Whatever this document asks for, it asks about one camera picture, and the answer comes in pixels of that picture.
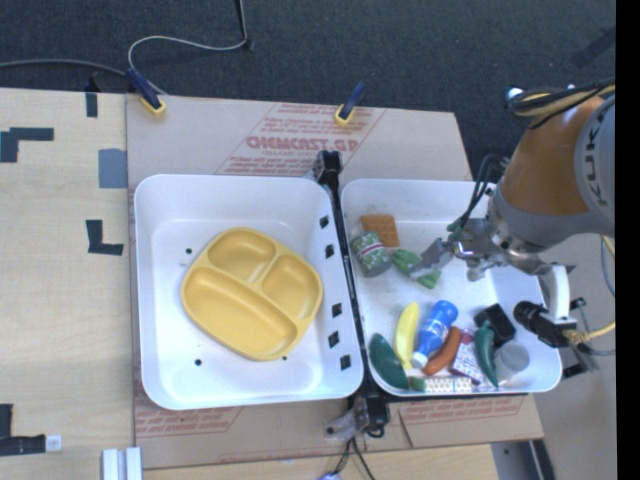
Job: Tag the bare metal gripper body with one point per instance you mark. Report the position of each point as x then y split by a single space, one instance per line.
487 243

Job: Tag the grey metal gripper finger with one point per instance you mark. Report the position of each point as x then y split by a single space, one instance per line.
438 253
424 271

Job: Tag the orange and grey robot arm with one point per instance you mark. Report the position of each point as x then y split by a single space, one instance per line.
545 168

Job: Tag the white plastic tray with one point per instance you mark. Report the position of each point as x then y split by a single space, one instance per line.
460 288
170 288

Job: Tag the green and white can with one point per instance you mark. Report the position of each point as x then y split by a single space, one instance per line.
371 255

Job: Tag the blue bottle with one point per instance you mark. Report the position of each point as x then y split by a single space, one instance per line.
435 328

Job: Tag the orange biscuit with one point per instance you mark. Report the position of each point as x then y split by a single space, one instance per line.
381 229

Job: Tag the yellow banana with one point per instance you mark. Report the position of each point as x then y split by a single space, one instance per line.
407 330

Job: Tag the thin black rod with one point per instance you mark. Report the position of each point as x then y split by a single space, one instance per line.
350 288

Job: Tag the black box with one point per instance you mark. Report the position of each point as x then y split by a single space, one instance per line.
500 320

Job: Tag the orange sausage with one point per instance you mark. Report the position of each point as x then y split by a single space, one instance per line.
444 353

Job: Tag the dark green avocado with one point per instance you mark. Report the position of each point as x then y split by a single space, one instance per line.
387 363

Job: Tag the pink and white packet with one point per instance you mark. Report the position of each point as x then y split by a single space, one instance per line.
467 360

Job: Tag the green chilli pepper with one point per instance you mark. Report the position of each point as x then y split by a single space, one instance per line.
485 355

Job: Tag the white carton with orange dots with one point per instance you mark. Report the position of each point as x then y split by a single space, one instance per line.
442 384

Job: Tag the grey can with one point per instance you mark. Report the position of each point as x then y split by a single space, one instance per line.
514 357

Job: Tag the yellow divided plate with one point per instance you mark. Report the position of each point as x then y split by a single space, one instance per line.
240 298

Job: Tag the brown cardboard board red print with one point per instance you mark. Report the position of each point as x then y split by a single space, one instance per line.
210 133

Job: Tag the black cylinder on white bracket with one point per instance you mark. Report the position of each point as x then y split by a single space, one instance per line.
542 320

